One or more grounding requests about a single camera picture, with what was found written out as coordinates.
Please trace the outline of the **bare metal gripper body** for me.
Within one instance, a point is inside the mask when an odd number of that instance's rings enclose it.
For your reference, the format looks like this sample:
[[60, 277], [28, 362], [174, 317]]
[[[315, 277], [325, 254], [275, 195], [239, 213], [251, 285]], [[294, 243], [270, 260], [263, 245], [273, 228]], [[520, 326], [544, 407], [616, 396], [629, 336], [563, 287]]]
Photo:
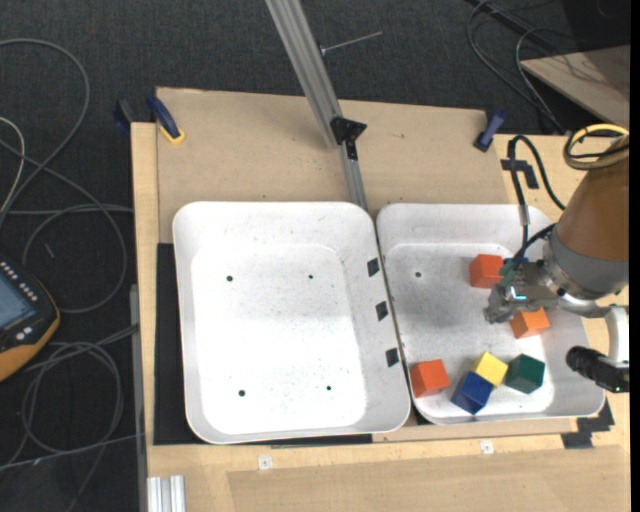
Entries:
[[616, 304], [600, 304], [609, 295], [593, 286], [583, 286], [561, 269], [555, 261], [515, 263], [509, 260], [501, 268], [501, 286], [505, 299], [524, 300], [518, 312], [561, 309], [582, 317], [605, 317]]

